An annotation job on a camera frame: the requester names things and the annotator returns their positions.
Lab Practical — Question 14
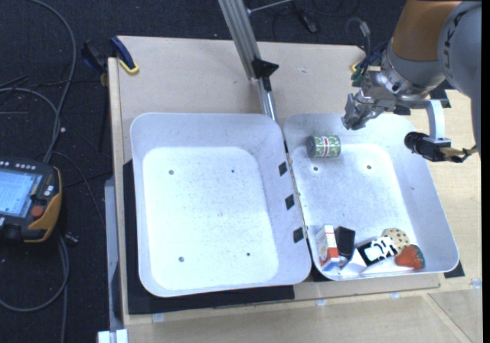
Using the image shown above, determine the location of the black box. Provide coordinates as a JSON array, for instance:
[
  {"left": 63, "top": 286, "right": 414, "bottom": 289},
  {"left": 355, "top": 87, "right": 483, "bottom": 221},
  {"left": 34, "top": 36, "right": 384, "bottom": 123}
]
[{"left": 335, "top": 225, "right": 357, "bottom": 258}]

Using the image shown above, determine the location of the pale wood board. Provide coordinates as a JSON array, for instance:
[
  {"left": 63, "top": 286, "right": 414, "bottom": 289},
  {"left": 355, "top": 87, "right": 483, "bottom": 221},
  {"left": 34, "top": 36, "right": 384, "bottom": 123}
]
[{"left": 116, "top": 34, "right": 442, "bottom": 326}]

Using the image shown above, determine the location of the white box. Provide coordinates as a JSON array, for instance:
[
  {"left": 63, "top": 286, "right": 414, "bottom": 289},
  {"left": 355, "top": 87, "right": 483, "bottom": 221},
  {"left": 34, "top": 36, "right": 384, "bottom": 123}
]
[{"left": 339, "top": 247, "right": 368, "bottom": 278}]

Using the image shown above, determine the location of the black and white carton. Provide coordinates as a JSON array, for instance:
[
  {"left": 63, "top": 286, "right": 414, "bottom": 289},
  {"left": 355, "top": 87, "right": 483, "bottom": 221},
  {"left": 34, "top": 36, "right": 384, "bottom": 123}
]
[{"left": 357, "top": 236, "right": 400, "bottom": 264}]

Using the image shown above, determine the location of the white plastic tray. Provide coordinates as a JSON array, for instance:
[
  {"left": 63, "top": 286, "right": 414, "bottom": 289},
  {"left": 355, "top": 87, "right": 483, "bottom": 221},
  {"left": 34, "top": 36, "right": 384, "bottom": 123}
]
[
  {"left": 129, "top": 112, "right": 313, "bottom": 299},
  {"left": 283, "top": 112, "right": 460, "bottom": 283}
]

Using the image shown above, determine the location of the white and red carton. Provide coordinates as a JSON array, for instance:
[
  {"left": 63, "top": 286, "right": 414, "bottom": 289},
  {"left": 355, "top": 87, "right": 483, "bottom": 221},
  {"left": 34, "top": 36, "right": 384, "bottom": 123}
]
[{"left": 314, "top": 224, "right": 342, "bottom": 272}]

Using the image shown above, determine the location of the green and white can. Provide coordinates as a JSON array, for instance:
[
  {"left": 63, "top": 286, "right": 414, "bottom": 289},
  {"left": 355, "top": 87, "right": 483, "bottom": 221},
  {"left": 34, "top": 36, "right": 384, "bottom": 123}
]
[{"left": 305, "top": 134, "right": 342, "bottom": 160}]

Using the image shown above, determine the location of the black cylinder on white bracket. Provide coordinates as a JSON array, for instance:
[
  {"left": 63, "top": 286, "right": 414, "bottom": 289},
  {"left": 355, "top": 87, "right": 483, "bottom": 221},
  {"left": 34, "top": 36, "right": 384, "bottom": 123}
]
[{"left": 403, "top": 98, "right": 453, "bottom": 163}]

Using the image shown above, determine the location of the red strawberry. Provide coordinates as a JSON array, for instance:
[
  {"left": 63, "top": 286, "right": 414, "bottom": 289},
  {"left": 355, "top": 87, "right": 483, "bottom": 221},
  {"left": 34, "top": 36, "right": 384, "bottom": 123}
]
[{"left": 394, "top": 243, "right": 426, "bottom": 270}]

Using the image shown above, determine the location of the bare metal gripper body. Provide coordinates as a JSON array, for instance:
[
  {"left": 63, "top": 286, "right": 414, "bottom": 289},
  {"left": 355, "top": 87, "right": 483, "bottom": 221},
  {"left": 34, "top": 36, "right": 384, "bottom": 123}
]
[{"left": 354, "top": 67, "right": 407, "bottom": 113}]

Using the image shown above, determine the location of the beige dotted biscuit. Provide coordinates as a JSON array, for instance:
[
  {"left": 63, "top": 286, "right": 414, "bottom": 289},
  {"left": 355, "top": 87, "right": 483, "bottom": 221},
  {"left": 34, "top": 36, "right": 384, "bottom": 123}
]
[{"left": 381, "top": 227, "right": 410, "bottom": 254}]

